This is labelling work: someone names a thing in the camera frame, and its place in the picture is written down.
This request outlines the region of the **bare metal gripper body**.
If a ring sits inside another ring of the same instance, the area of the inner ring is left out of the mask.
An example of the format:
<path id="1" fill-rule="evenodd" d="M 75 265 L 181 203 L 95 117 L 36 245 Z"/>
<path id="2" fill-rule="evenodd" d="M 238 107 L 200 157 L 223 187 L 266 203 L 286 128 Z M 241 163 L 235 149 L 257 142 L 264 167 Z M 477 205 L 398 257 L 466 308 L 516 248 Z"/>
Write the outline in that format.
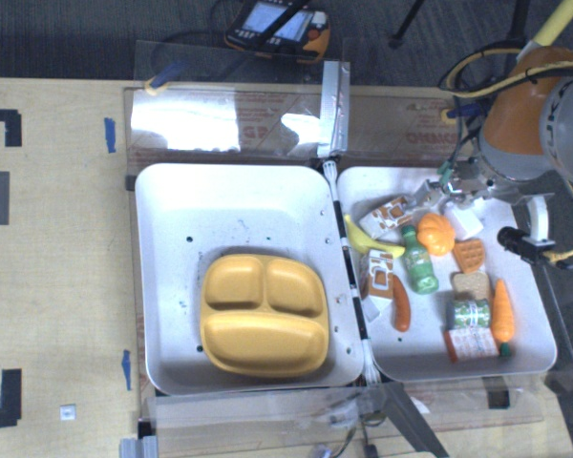
<path id="1" fill-rule="evenodd" d="M 502 175 L 483 157 L 470 157 L 456 161 L 441 174 L 442 190 L 470 191 L 476 199 L 496 199 L 509 205 L 524 205 L 533 198 L 549 200 L 554 193 L 548 187 L 539 186 L 536 178 L 521 179 Z"/>

